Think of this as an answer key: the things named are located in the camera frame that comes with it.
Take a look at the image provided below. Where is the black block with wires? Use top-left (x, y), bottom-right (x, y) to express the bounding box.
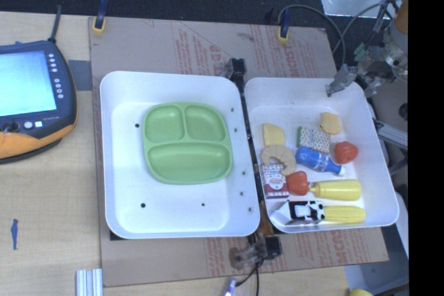
top-left (264, 235), bottom-right (282, 258)
top-left (228, 58), bottom-right (246, 78)

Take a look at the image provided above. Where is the yellow toy corn cob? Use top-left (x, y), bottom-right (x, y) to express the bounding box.
top-left (323, 205), bottom-right (367, 224)

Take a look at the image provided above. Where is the yellow toy wedge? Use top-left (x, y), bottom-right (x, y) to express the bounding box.
top-left (262, 123), bottom-right (286, 148)

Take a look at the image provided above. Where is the green and white patterned packet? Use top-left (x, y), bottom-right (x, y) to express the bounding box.
top-left (296, 126), bottom-right (332, 154)

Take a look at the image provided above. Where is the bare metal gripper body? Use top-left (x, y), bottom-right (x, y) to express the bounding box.
top-left (356, 44), bottom-right (409, 88)

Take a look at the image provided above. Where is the brown cardboard board red print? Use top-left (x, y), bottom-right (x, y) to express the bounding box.
top-left (88, 16), bottom-right (390, 288)

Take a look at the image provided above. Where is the black and white milk carton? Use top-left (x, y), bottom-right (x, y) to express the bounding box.
top-left (270, 200), bottom-right (325, 226)

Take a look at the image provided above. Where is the green divided plate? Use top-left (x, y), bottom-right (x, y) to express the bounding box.
top-left (141, 102), bottom-right (233, 185)

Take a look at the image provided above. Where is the blue toy bottle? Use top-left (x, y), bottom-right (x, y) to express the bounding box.
top-left (295, 146), bottom-right (346, 177)

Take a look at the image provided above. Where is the yellow mustard bottle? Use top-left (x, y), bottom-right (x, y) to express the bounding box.
top-left (308, 179), bottom-right (363, 202)

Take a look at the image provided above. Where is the red and white carton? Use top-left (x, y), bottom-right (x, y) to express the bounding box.
top-left (260, 164), bottom-right (289, 200)

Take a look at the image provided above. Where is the white plastic tray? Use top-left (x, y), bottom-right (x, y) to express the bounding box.
top-left (99, 71), bottom-right (262, 240)
top-left (244, 77), bottom-right (400, 234)

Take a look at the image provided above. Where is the beige toy croissant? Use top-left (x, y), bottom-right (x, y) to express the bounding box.
top-left (260, 144), bottom-right (297, 176)

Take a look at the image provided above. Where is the thin black rod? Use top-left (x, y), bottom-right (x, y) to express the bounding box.
top-left (237, 76), bottom-right (267, 237)

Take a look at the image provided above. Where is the yellow toy biscuit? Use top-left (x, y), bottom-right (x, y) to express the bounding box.
top-left (319, 112), bottom-right (342, 135)

